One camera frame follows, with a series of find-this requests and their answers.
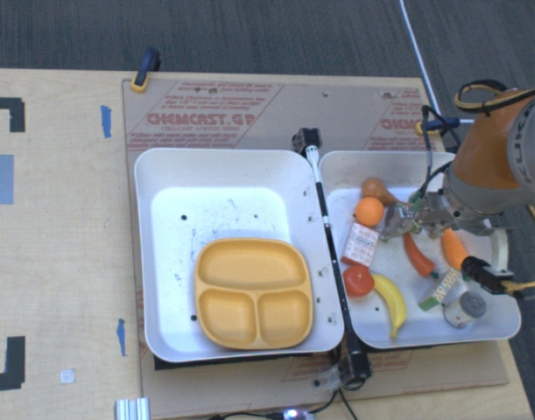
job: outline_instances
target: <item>tin can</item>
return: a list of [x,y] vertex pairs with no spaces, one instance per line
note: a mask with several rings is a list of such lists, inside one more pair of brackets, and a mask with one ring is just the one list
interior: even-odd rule
[[468,290],[444,307],[448,324],[462,328],[487,311],[485,299],[476,291]]

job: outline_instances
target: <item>table surface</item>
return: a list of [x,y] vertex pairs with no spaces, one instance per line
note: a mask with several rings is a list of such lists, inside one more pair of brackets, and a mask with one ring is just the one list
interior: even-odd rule
[[[184,79],[226,75],[161,73]],[[25,336],[26,379],[0,391],[0,419],[112,418],[142,395],[122,82],[127,72],[0,69],[0,97],[25,102],[26,132],[0,110],[0,155],[14,157],[13,204],[0,205],[0,373],[6,339]],[[271,82],[373,85],[395,78],[262,76]],[[111,137],[102,109],[111,110]],[[351,402],[360,418],[533,418],[507,340],[509,383]],[[60,372],[73,368],[74,384]],[[338,400],[319,419],[348,419]]]

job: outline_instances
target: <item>small light blue square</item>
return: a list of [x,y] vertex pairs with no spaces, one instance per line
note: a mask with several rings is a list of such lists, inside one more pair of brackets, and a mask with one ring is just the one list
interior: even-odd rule
[[0,155],[0,204],[14,204],[14,156]]

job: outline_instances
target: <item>orange fruit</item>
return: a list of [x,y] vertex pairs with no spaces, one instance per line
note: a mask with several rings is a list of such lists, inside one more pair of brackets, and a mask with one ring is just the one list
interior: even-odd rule
[[384,204],[380,199],[367,196],[355,207],[356,220],[367,228],[373,228],[384,217]]

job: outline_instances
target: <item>white tray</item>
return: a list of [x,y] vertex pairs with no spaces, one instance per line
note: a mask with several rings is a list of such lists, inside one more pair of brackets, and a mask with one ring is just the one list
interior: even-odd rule
[[[154,149],[135,164],[144,286],[144,332],[164,361],[319,353],[344,326],[309,163],[287,150]],[[212,240],[259,237],[292,244],[306,259],[313,326],[292,348],[216,345],[196,319],[194,265]]]
[[[452,160],[446,152],[433,154],[433,168]],[[327,210],[338,256],[341,256],[353,222],[353,211],[361,198],[361,185],[368,178],[381,179],[394,196],[408,200],[422,184],[426,172],[424,152],[333,151],[320,161],[320,174],[326,195]],[[442,175],[429,185],[429,191],[440,188]],[[508,247],[506,233],[497,230],[492,236],[480,237],[456,231],[469,254],[482,258],[496,268],[506,269]],[[430,239],[425,231],[413,236],[421,251],[437,265],[439,272],[447,269],[440,240]],[[341,272],[348,266],[340,263]],[[436,280],[423,278],[412,267],[405,253],[403,238],[379,241],[373,262],[373,272],[393,280],[402,291],[407,305],[407,320],[396,339],[390,338],[390,321],[384,301],[372,291],[366,297],[350,297],[348,305],[357,336],[369,346],[389,349],[397,347],[433,346],[479,340],[508,339],[520,328],[520,310],[513,297],[490,295],[475,282],[462,279],[448,294],[444,303],[467,289],[480,291],[487,303],[482,318],[458,329],[444,319],[442,306],[430,311],[418,307],[420,299]]]

